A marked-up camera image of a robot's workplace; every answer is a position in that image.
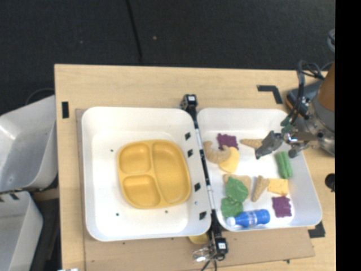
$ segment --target wooden table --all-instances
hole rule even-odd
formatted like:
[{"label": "wooden table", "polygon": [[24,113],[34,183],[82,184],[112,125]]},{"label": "wooden table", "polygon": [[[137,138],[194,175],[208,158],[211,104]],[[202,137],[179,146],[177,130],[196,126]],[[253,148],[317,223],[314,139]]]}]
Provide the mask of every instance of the wooden table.
[{"label": "wooden table", "polygon": [[[206,107],[277,108],[273,92],[284,102],[298,85],[295,71],[55,66],[61,252],[64,269],[200,270],[188,238],[146,239],[105,243],[92,239],[83,223],[76,110],[93,106],[179,107],[185,94],[196,94],[198,110]],[[336,270],[335,194],[324,180],[334,173],[334,157],[325,151],[304,152],[320,204],[325,237],[310,239],[307,228],[224,232],[230,252],[219,270]]]}]

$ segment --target black floor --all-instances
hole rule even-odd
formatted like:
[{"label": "black floor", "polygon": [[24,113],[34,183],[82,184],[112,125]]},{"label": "black floor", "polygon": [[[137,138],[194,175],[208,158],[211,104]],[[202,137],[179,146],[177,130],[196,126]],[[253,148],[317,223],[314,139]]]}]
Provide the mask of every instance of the black floor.
[{"label": "black floor", "polygon": [[0,0],[0,115],[52,89],[55,63],[294,69],[334,60],[336,0],[129,1],[141,61],[125,0]]}]

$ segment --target white tray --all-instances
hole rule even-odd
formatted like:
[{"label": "white tray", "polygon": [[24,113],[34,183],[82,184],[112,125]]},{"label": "white tray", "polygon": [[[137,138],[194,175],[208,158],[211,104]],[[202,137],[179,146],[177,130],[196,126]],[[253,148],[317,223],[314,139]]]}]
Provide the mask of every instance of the white tray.
[{"label": "white tray", "polygon": [[[274,154],[263,156],[257,160],[254,155],[254,149],[240,144],[239,140],[243,138],[265,138],[271,130],[280,132],[280,122],[284,120],[286,115],[285,112],[280,110],[206,108],[199,112],[197,120],[203,142],[212,141],[213,146],[217,146],[218,133],[236,136],[240,151],[240,161],[234,174],[250,176],[253,188],[258,175],[262,175],[265,178],[280,178],[276,160]],[[289,149],[290,147],[283,143],[281,148],[275,151],[275,153],[288,151]],[[303,153],[290,160],[293,176],[289,179],[289,194],[287,197],[290,198],[292,216],[277,218],[271,200],[273,196],[277,195],[265,191],[255,203],[250,198],[246,199],[243,203],[245,211],[267,209],[270,213],[271,220],[268,224],[259,225],[252,229],[242,229],[240,226],[231,227],[226,224],[226,220],[221,212],[221,200],[226,196],[222,178],[225,172],[217,164],[211,163],[208,160],[206,162],[213,189],[217,218],[225,229],[241,231],[314,226],[320,222],[322,209]]]},{"label": "white tray", "polygon": [[[127,143],[167,139],[183,152],[192,192],[187,201],[159,209],[137,209],[123,197],[116,156]],[[210,226],[210,204],[193,121],[179,109],[94,107],[81,119],[85,221],[100,241],[200,235]]]}]

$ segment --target black cable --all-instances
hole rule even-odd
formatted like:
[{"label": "black cable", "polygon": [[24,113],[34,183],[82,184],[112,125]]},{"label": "black cable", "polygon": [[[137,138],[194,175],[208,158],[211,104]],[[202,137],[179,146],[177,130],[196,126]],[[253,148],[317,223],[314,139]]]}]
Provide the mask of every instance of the black cable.
[{"label": "black cable", "polygon": [[293,105],[293,108],[291,109],[291,112],[289,113],[290,117],[290,124],[294,124],[298,114],[300,113],[301,104],[303,100],[303,91],[305,88],[305,75],[303,74],[303,68],[305,65],[309,65],[306,61],[300,60],[297,65],[297,77],[298,77],[298,92],[297,92],[297,98],[296,102]]},{"label": "black cable", "polygon": [[327,45],[332,52],[336,52],[336,30],[332,29],[328,32]]},{"label": "black cable", "polygon": [[204,271],[211,261],[213,261],[213,264],[214,264],[214,271],[217,271],[217,261],[216,261],[216,259],[209,259],[208,262],[203,266],[201,271]]},{"label": "black cable", "polygon": [[312,74],[309,74],[305,71],[302,71],[302,73],[304,75],[308,75],[308,76],[312,76],[312,77],[315,77],[315,78],[319,78],[319,79],[325,79],[324,76],[322,75],[321,73],[321,69],[318,67],[317,64],[315,63],[307,63],[305,62],[305,68],[311,72]]},{"label": "black cable", "polygon": [[324,66],[321,67],[321,71],[328,70],[328,68],[333,64],[333,61],[326,63]]},{"label": "black cable", "polygon": [[135,43],[137,45],[137,49],[138,49],[138,55],[139,55],[139,61],[141,62],[143,59],[143,52],[142,52],[142,47],[140,45],[140,40],[139,40],[139,35],[138,35],[138,30],[137,30],[137,26],[135,25],[135,19],[134,19],[134,15],[133,15],[133,9],[131,7],[130,4],[130,0],[125,0],[126,3],[126,7],[128,10],[128,15],[129,15],[129,19],[130,19],[130,24],[131,24],[131,28],[133,30],[133,34],[134,34],[134,38],[135,38]]},{"label": "black cable", "polygon": [[49,92],[54,93],[55,90],[54,90],[53,88],[41,88],[41,89],[38,89],[38,90],[34,91],[33,93],[31,93],[31,95],[28,96],[28,98],[27,98],[26,101],[25,101],[25,105],[29,104],[29,102],[31,101],[31,99],[32,99],[35,95],[37,95],[37,94],[39,94],[39,93],[42,93],[42,92],[44,92],[44,91],[49,91]]}]

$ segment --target yellow divided plate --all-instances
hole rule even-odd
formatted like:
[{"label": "yellow divided plate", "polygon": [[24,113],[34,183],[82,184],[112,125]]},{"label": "yellow divided plate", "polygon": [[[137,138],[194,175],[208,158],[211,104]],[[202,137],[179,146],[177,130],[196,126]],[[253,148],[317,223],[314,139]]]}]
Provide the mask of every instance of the yellow divided plate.
[{"label": "yellow divided plate", "polygon": [[136,208],[181,204],[191,194],[186,160],[173,142],[133,142],[120,149],[117,160],[123,195]]}]

